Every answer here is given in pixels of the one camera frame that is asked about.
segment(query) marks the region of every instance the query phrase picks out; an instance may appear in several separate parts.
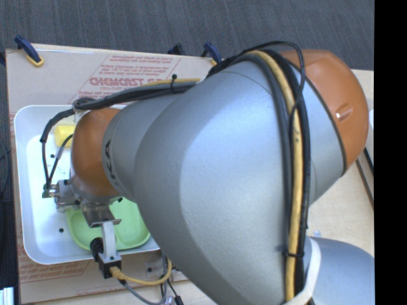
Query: gray carpet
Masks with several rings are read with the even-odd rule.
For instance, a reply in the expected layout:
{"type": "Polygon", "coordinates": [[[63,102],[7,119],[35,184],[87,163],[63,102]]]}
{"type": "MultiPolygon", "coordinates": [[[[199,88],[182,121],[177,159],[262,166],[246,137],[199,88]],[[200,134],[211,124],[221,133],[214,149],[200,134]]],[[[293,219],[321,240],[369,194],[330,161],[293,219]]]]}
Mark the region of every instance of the gray carpet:
{"type": "MultiPolygon", "coordinates": [[[[375,0],[1,0],[0,44],[33,43],[199,56],[210,41],[230,57],[271,40],[332,51],[353,69],[374,69],[375,0]]],[[[10,148],[6,71],[0,66],[0,139],[10,148]]],[[[0,184],[5,158],[0,150],[0,184]]],[[[13,189],[3,198],[0,288],[17,286],[13,189]]]]}

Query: table top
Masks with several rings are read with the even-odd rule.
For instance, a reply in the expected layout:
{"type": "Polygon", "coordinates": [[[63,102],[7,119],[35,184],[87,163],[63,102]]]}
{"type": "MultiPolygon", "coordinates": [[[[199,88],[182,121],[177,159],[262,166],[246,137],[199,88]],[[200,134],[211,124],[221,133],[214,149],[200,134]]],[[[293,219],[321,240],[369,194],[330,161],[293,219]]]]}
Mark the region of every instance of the table top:
{"type": "MultiPolygon", "coordinates": [[[[34,44],[34,46],[45,59],[41,70],[40,68],[33,67],[32,64],[26,61],[23,51],[6,51],[11,127],[13,127],[15,114],[27,105],[69,104],[81,92],[99,94],[100,87],[92,86],[90,79],[111,76],[106,73],[112,64],[122,66],[121,70],[120,67],[116,68],[115,76],[119,73],[122,73],[122,76],[126,78],[137,76],[140,83],[157,78],[167,79],[174,71],[177,72],[179,78],[204,78],[207,71],[212,67],[208,58],[152,55],[149,53],[96,50],[43,44],[34,44]],[[143,75],[135,74],[135,71],[133,73],[125,71],[124,67],[126,65],[140,64],[136,60],[140,61],[142,58],[146,60],[144,65],[148,65],[147,62],[150,60],[155,66],[154,70],[161,71],[155,73],[158,76],[152,76],[152,72],[148,71],[143,75]]],[[[373,71],[353,70],[353,72],[363,87],[369,109],[373,109],[373,71]]],[[[13,129],[11,130],[11,137],[11,145],[14,152],[15,193],[16,199],[18,199],[18,168],[15,157],[13,129]]],[[[360,171],[360,168],[358,161],[356,161],[344,176],[310,206],[308,234],[344,241],[360,247],[374,256],[373,200],[366,189],[365,174],[360,171]]],[[[16,205],[16,217],[17,227],[21,228],[20,205],[18,202],[16,205]]],[[[74,290],[76,288],[74,281],[77,283],[78,280],[97,280],[96,276],[89,273],[96,268],[95,264],[91,261],[86,264],[86,269],[83,269],[73,277],[64,276],[61,271],[62,276],[56,276],[54,277],[55,279],[30,279],[30,276],[26,273],[27,266],[29,270],[36,269],[36,272],[47,269],[27,259],[21,232],[18,236],[18,247],[20,279],[22,276],[26,277],[25,280],[20,281],[20,294],[22,295],[23,304],[28,302],[35,304],[83,304],[84,302],[87,304],[107,304],[108,302],[144,304],[130,292],[123,290],[121,286],[114,287],[113,285],[115,284],[112,282],[106,284],[104,281],[103,285],[98,280],[98,282],[93,282],[93,284],[83,290],[74,290]],[[63,283],[64,290],[71,288],[72,292],[55,290],[55,287],[61,286],[61,283],[63,283]],[[52,296],[44,297],[45,291],[49,291],[52,296]]],[[[135,258],[136,260],[145,261],[142,257],[137,257],[135,258]]],[[[176,278],[173,286],[177,293],[181,295],[185,304],[214,304],[192,282],[182,275],[176,278]]],[[[150,301],[160,300],[159,287],[138,287],[137,291],[150,301]]]]}

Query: green bowl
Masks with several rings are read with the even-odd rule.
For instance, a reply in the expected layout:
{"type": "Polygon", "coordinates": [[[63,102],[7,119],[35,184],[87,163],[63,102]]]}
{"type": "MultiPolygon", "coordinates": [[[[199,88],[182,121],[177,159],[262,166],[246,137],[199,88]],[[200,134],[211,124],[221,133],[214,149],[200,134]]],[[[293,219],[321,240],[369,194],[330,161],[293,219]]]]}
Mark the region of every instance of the green bowl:
{"type": "MultiPolygon", "coordinates": [[[[121,219],[119,224],[114,225],[117,251],[139,247],[148,241],[150,233],[136,203],[123,198],[121,202],[112,203],[110,210],[114,218],[121,219]]],[[[96,237],[102,237],[102,229],[90,228],[81,209],[67,209],[66,217],[71,236],[81,248],[90,250],[90,242],[96,237]]]]}

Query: yellow clamp pad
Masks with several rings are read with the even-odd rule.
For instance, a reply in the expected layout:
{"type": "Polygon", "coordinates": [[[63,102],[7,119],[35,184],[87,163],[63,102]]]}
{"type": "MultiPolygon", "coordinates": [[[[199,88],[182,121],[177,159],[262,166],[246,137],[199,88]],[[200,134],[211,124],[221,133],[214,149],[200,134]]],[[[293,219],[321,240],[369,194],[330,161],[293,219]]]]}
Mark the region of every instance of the yellow clamp pad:
{"type": "MultiPolygon", "coordinates": [[[[65,141],[68,136],[73,134],[75,131],[75,126],[74,125],[58,125],[55,128],[55,133],[54,133],[54,139],[55,139],[55,144],[60,147],[62,143],[65,141]]],[[[68,143],[65,145],[66,147],[70,147],[72,143],[72,139],[68,141],[68,143]]]]}
{"type": "Polygon", "coordinates": [[[35,60],[33,60],[30,56],[26,55],[27,59],[29,62],[31,62],[32,64],[34,64],[36,67],[41,67],[44,64],[44,59],[39,56],[40,61],[39,62],[35,62],[35,60]]]}

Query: green plate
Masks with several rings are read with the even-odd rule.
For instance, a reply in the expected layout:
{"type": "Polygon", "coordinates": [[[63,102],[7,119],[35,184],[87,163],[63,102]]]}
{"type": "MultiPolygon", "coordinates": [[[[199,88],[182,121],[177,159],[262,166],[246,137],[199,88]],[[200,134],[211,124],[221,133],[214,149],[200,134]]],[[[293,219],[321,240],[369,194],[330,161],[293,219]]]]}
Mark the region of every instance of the green plate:
{"type": "MultiPolygon", "coordinates": [[[[114,225],[117,251],[139,247],[148,241],[150,233],[137,204],[123,198],[121,202],[112,203],[110,210],[114,218],[121,219],[118,225],[114,225]]],[[[67,209],[66,217],[71,236],[81,248],[90,250],[90,242],[96,237],[102,237],[102,229],[90,228],[81,209],[67,209]]]]}

